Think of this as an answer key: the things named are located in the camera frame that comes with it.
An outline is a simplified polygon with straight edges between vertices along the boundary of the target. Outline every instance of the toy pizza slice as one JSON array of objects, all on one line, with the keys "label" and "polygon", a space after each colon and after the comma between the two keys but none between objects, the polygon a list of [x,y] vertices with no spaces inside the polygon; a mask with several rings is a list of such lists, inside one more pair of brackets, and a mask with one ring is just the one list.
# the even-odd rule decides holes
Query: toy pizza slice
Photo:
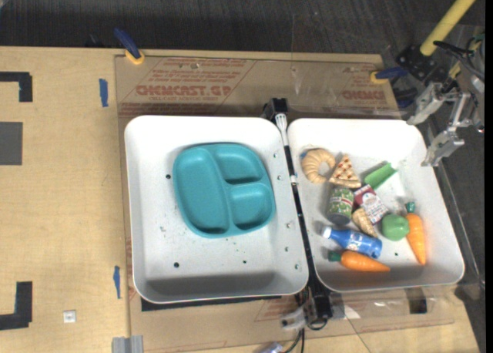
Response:
[{"label": "toy pizza slice", "polygon": [[347,154],[344,154],[342,160],[337,164],[337,168],[329,179],[329,182],[348,189],[358,189],[361,182],[353,170],[353,164]]}]

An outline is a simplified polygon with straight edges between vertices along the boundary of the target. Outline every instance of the teal plate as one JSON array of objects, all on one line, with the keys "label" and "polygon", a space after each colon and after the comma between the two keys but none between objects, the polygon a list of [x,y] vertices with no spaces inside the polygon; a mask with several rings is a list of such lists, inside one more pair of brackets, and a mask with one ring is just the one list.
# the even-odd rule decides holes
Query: teal plate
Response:
[{"label": "teal plate", "polygon": [[186,225],[201,237],[249,233],[268,224],[276,209],[265,166],[237,143],[184,150],[173,164],[173,184]]}]

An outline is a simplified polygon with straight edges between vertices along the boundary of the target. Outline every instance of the yellow pole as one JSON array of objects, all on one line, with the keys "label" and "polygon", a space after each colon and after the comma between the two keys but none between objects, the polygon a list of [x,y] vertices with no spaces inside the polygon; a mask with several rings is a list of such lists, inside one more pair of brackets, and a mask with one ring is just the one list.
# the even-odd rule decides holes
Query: yellow pole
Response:
[{"label": "yellow pole", "polygon": [[432,55],[437,46],[433,41],[443,41],[455,27],[462,16],[469,10],[476,0],[455,0],[454,4],[445,13],[442,20],[436,25],[431,34],[420,47],[422,55]]}]

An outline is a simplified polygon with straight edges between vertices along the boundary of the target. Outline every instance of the toy food package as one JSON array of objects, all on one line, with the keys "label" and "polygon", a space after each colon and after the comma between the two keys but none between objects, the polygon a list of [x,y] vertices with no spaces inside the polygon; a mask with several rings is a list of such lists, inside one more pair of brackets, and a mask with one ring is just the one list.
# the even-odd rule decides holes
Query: toy food package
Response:
[{"label": "toy food package", "polygon": [[354,192],[354,203],[364,209],[373,225],[389,213],[389,209],[369,184]]}]

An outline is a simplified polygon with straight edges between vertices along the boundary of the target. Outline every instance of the floor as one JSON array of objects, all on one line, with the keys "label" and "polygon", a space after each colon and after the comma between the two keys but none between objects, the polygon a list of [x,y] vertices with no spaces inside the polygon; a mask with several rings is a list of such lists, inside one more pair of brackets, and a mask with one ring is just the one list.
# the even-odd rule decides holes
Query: floor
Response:
[{"label": "floor", "polygon": [[[378,53],[392,66],[406,46],[426,38],[453,1],[11,0],[0,9],[0,45],[116,47],[112,32],[119,27],[142,48]],[[465,46],[484,27],[485,0],[477,0],[448,41]],[[434,57],[451,64],[439,52]],[[444,128],[450,111],[445,106],[433,118],[435,128]],[[485,138],[473,129],[460,135],[466,146],[444,161],[474,254],[458,294],[485,351],[485,283],[474,288],[485,280]]]}]

